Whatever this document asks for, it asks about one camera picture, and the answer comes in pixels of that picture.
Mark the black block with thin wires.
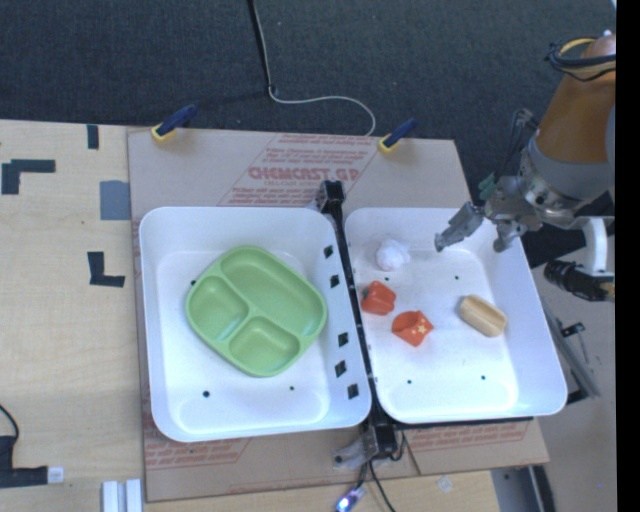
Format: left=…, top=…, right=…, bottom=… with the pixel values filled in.
left=366, top=422, right=402, bottom=460
left=318, top=180, right=348, bottom=215

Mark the black cylinder on white bracket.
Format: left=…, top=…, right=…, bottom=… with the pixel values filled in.
left=543, top=214, right=617, bottom=303

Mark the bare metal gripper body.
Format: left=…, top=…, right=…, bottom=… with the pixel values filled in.
left=482, top=167, right=582, bottom=234

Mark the thin black rod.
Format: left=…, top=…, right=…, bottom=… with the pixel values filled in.
left=330, top=198, right=383, bottom=427

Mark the orange carton with yellow star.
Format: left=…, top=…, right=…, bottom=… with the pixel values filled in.
left=390, top=309, right=436, bottom=349

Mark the green divided plate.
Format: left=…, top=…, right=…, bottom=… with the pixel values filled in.
left=184, top=244, right=329, bottom=379

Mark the tan bread bun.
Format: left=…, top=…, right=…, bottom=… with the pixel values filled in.
left=458, top=293, right=508, bottom=339

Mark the white plastic tray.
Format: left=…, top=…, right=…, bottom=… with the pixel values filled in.
left=344, top=206, right=569, bottom=426
left=138, top=205, right=374, bottom=444

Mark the white crumpled lump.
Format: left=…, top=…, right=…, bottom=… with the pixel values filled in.
left=375, top=238, right=413, bottom=273

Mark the orange bell pepper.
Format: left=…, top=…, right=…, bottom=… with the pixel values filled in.
left=359, top=279, right=398, bottom=317

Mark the brown cardboard board, red print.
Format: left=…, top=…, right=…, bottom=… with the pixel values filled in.
left=126, top=126, right=552, bottom=504

